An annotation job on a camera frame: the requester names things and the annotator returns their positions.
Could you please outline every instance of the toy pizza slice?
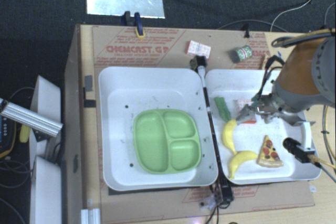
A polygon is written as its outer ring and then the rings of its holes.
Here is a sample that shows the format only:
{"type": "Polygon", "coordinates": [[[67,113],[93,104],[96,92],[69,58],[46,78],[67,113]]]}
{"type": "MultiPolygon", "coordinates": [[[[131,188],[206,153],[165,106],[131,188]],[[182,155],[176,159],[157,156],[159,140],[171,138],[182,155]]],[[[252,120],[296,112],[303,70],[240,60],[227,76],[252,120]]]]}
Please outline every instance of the toy pizza slice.
{"type": "Polygon", "coordinates": [[[271,139],[269,139],[268,135],[264,138],[263,146],[257,159],[257,164],[264,167],[280,167],[284,165],[282,160],[280,160],[276,149],[273,147],[273,143],[271,139]]]}

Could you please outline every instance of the black carpet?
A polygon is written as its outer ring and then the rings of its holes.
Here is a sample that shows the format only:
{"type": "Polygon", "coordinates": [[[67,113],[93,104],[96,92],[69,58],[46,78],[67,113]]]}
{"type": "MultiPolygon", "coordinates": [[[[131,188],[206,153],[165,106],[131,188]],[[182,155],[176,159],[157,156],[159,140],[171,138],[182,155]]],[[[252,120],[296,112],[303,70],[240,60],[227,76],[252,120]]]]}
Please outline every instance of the black carpet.
{"type": "MultiPolygon", "coordinates": [[[[166,19],[144,19],[145,26],[216,29],[242,19],[272,22],[282,11],[306,0],[163,0],[166,19]]],[[[291,32],[305,33],[323,25],[324,13],[335,0],[312,0],[302,9],[282,15],[276,24],[291,32]]],[[[0,0],[0,97],[8,99],[21,87],[33,87],[37,76],[62,87],[67,54],[75,24],[119,25],[120,18],[86,14],[86,0],[0,0]]],[[[227,29],[240,29],[243,24],[227,29]]],[[[335,7],[327,26],[335,27],[335,7]]],[[[269,31],[269,26],[250,23],[251,30],[269,31]]],[[[17,103],[28,106],[29,92],[17,103]]],[[[28,150],[17,145],[13,158],[26,159],[28,150]]],[[[0,171],[2,179],[15,175],[0,171]]],[[[0,187],[0,197],[23,214],[29,223],[29,190],[0,187]]],[[[20,223],[0,201],[0,223],[20,223]]]]}

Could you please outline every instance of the green divided plate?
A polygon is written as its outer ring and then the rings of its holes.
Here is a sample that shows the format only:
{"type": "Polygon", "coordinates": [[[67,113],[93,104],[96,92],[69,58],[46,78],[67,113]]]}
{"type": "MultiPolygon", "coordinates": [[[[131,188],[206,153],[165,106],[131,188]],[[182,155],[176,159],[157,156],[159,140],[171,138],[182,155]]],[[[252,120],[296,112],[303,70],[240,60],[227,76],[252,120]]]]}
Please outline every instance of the green divided plate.
{"type": "Polygon", "coordinates": [[[195,168],[201,160],[196,124],[182,110],[141,112],[133,125],[134,147],[143,169],[152,174],[172,174],[195,168]]]}

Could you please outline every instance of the yellow banana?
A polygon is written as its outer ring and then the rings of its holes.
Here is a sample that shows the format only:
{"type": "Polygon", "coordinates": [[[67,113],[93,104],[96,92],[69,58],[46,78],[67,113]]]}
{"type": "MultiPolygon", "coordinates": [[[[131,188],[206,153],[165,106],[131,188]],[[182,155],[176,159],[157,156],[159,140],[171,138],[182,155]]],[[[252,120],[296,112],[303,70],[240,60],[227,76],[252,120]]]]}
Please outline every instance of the yellow banana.
{"type": "Polygon", "coordinates": [[[253,159],[256,159],[257,157],[258,155],[254,153],[253,151],[240,151],[235,156],[233,156],[233,158],[231,159],[229,163],[230,179],[234,178],[238,167],[243,162],[251,161],[253,159]]]}
{"type": "Polygon", "coordinates": [[[233,143],[232,133],[235,127],[237,126],[236,119],[229,120],[225,125],[222,133],[222,141],[224,145],[230,149],[234,155],[237,154],[235,150],[235,145],[233,143]]]}

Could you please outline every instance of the green can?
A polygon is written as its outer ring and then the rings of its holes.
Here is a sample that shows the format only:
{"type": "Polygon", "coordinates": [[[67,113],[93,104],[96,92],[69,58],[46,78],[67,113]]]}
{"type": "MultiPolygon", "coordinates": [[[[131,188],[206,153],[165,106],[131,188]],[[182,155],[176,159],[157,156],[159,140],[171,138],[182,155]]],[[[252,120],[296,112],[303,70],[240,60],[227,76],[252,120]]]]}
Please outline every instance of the green can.
{"type": "Polygon", "coordinates": [[[245,45],[241,48],[231,51],[230,57],[234,63],[245,61],[246,59],[252,57],[252,49],[250,46],[245,45]]]}

